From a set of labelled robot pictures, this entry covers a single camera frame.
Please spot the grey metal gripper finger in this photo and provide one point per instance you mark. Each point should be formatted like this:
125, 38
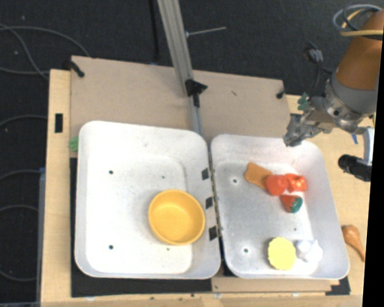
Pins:
289, 137
301, 137

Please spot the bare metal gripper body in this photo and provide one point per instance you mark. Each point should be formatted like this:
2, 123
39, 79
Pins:
334, 116

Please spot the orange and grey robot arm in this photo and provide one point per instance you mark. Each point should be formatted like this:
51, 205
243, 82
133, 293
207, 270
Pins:
361, 60

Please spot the red block with yellow dots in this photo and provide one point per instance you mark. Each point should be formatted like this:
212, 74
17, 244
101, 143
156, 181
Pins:
298, 183

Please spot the orange toy bread slice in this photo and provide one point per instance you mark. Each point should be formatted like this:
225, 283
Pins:
256, 175

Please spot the orange-red toy tomato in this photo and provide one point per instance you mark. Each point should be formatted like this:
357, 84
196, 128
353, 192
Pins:
275, 186

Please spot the red toy strawberry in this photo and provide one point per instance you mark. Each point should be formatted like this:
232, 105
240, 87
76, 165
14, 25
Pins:
290, 203

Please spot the white plastic tray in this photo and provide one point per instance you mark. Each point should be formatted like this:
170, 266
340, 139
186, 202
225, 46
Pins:
256, 224
124, 210

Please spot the brown toy chicken drumstick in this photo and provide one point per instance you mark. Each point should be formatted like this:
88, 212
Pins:
352, 235

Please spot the white lumpy toy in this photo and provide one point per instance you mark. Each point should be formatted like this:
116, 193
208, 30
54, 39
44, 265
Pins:
309, 251

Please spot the yellow round toy biscuit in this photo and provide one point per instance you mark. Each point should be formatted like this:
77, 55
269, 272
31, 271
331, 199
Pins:
281, 254

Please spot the yellow bowl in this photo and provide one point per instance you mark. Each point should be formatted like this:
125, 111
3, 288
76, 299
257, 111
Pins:
176, 218

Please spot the brown cardboard board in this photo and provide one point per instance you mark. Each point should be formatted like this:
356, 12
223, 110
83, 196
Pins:
134, 92

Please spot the black cylinder on white bracket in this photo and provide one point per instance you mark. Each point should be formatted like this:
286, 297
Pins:
356, 167

